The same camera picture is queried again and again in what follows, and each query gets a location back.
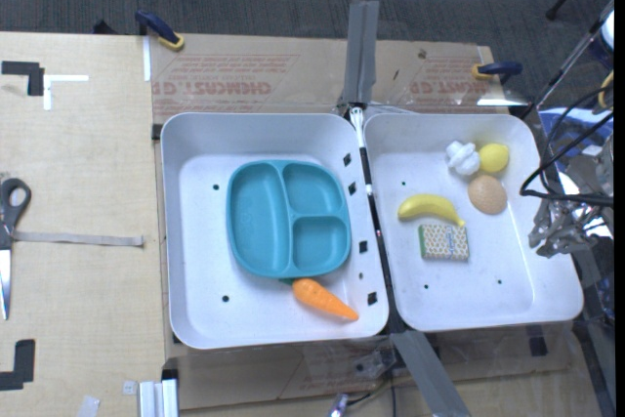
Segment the scissors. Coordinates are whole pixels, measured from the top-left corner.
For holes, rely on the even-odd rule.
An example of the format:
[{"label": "scissors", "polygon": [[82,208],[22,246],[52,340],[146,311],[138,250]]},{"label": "scissors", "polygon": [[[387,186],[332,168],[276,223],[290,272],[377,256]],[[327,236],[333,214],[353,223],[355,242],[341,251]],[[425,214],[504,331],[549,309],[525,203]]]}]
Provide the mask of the scissors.
[{"label": "scissors", "polygon": [[[11,248],[13,246],[13,230],[21,213],[30,202],[30,188],[20,179],[8,179],[0,185],[0,307],[2,317],[9,318],[11,305]],[[21,200],[14,204],[15,195]]]}]

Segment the blue plate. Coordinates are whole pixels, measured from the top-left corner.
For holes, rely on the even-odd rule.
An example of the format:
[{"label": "blue plate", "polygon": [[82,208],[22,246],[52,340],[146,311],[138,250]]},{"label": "blue plate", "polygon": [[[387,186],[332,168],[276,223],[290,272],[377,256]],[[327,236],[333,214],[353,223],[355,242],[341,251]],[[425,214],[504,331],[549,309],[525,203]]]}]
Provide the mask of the blue plate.
[{"label": "blue plate", "polygon": [[316,276],[350,254],[350,217],[341,186],[310,162],[262,160],[228,185],[230,248],[248,271],[273,278]]}]

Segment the wooden table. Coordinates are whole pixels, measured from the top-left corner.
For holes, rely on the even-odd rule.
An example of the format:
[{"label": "wooden table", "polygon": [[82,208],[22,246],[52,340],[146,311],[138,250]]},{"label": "wooden table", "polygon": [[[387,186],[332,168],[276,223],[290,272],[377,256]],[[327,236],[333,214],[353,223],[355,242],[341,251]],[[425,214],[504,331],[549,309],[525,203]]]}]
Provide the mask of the wooden table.
[{"label": "wooden table", "polygon": [[[259,43],[271,53],[288,48],[298,63],[276,80],[282,90],[288,88],[285,82],[316,78],[315,55],[329,58],[324,70],[338,79],[331,85],[342,82],[343,42],[206,40],[209,48],[224,53],[249,53],[247,46]],[[151,139],[152,86],[145,76],[144,42],[137,36],[0,33],[2,61],[37,62],[46,75],[88,76],[87,82],[55,82],[52,109],[44,110],[41,97],[26,94],[25,77],[0,75],[0,175],[23,179],[33,193],[19,229],[145,238],[143,248],[15,243],[11,316],[0,321],[0,372],[13,369],[15,343],[33,339],[34,380],[22,390],[0,391],[0,414],[76,415],[83,398],[91,396],[101,402],[99,416],[134,416],[136,397],[124,394],[124,383],[160,379],[165,349],[155,168],[159,151]],[[160,51],[155,47],[152,58]],[[415,67],[422,51],[432,47],[380,43],[380,88],[392,89],[384,86],[398,78],[397,59]],[[448,49],[460,50],[456,45]],[[298,68],[308,74],[298,75]],[[407,85],[417,81],[419,71],[399,74]],[[159,75],[152,73],[152,85]],[[579,345],[573,336],[564,343],[572,360],[566,370],[461,382],[458,391],[474,415],[600,415]],[[319,416],[332,399],[185,414]],[[428,414],[412,385],[398,388],[396,399],[399,414],[406,408],[410,415]],[[384,415],[390,405],[391,393],[385,391],[355,407],[354,414]]]}]

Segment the banana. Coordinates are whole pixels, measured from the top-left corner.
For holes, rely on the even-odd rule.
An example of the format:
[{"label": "banana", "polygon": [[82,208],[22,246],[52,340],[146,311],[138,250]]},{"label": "banana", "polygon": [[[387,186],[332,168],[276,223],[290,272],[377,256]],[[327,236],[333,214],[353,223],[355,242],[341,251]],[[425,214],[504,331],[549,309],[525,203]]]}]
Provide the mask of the banana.
[{"label": "banana", "polygon": [[453,203],[444,196],[437,194],[413,194],[406,198],[397,210],[397,216],[402,221],[409,221],[429,214],[446,219],[459,227],[465,225],[465,222],[458,216]]}]

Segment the carrot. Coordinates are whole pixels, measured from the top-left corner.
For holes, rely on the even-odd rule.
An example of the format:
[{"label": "carrot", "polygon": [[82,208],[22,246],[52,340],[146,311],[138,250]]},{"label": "carrot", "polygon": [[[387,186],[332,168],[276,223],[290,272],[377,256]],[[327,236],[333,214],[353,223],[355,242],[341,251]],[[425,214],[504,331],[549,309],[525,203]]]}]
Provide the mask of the carrot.
[{"label": "carrot", "polygon": [[344,316],[351,320],[358,319],[358,313],[311,278],[293,280],[293,293],[298,300],[320,311]]}]

